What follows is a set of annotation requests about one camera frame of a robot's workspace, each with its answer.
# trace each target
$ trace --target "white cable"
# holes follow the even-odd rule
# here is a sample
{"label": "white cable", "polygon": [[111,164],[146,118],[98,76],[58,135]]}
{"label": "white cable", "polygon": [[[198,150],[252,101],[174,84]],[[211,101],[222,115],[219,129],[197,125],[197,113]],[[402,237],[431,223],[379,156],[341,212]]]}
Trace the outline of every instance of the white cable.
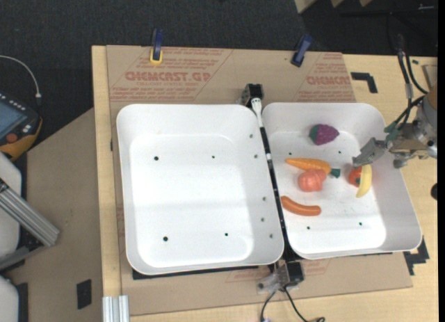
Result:
{"label": "white cable", "polygon": [[29,74],[31,75],[31,77],[34,80],[34,84],[35,84],[35,98],[37,99],[38,103],[41,103],[41,99],[42,99],[42,93],[40,93],[40,88],[39,85],[37,83],[37,79],[35,79],[35,76],[33,74],[33,72],[31,71],[31,69],[26,65],[26,63],[21,62],[20,60],[16,59],[16,58],[12,58],[10,56],[5,56],[5,55],[0,55],[0,58],[6,58],[8,60],[12,60],[15,61],[16,63],[19,63],[20,65],[22,65],[24,68],[26,68],[26,70],[29,72]]}

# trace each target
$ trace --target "cardboard sheet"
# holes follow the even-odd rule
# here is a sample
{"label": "cardboard sheet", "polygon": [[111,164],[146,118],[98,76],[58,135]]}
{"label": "cardboard sheet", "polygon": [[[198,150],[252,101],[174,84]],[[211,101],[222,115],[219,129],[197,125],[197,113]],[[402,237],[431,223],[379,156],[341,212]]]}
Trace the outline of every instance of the cardboard sheet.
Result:
{"label": "cardboard sheet", "polygon": [[[122,183],[115,119],[132,103],[235,103],[248,83],[261,83],[271,102],[355,102],[342,54],[307,52],[302,67],[292,51],[164,48],[149,63],[149,48],[107,46],[122,293],[131,315],[264,302],[260,268],[135,280],[125,254]],[[302,261],[305,281],[295,298],[412,286],[403,253]]]}

